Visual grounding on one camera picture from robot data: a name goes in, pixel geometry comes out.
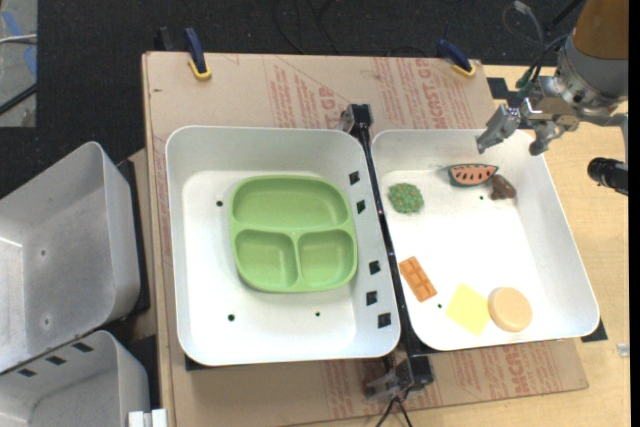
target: toy watermelon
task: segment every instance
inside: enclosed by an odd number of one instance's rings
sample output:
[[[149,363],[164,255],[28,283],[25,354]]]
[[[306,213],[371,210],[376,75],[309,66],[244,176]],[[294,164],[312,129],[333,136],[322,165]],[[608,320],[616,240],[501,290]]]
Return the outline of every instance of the toy watermelon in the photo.
[[[449,168],[451,185],[457,187],[473,187],[490,180],[498,171],[498,166],[491,164],[458,164]]]

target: green plate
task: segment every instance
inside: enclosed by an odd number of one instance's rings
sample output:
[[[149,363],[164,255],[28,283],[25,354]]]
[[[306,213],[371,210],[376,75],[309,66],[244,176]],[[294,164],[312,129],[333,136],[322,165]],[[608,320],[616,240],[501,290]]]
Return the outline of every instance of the green plate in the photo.
[[[240,182],[229,202],[240,276],[267,292],[317,292],[348,283],[358,266],[351,208],[330,181],[292,175]]]

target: yellow square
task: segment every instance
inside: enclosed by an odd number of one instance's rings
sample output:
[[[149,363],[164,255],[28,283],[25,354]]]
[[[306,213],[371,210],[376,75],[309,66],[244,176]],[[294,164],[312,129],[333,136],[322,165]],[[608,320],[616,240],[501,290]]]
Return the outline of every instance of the yellow square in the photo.
[[[464,283],[453,294],[445,313],[451,320],[476,336],[482,334],[491,318],[487,298]]]

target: cardboard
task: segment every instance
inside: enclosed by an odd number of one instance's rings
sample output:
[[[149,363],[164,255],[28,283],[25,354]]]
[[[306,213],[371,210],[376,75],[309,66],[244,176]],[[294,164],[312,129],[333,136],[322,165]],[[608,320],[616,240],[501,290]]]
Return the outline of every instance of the cardboard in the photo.
[[[271,427],[380,415],[386,402],[364,394],[384,373],[379,360],[187,369],[175,326],[165,143],[185,125],[335,128],[350,103],[371,106],[372,132],[482,128],[495,107],[481,63],[467,78],[440,59],[207,54],[212,76],[199,81],[188,59],[150,52],[142,60],[161,399],[171,424]],[[430,361],[435,382],[409,395],[408,410],[588,386],[573,340],[441,352]]]

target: black floor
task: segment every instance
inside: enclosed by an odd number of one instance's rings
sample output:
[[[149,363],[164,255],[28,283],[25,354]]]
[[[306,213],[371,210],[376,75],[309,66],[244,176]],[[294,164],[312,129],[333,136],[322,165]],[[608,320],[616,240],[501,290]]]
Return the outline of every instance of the black floor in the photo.
[[[487,64],[528,65],[538,36],[507,9],[514,1],[39,0],[37,128],[0,129],[0,197],[85,141],[115,161],[143,147],[140,58],[160,27],[180,50],[192,26],[205,50],[241,53],[434,56],[446,35]],[[573,0],[519,1],[547,28]],[[544,41],[567,33],[578,12]],[[554,63],[551,53],[545,64]]]

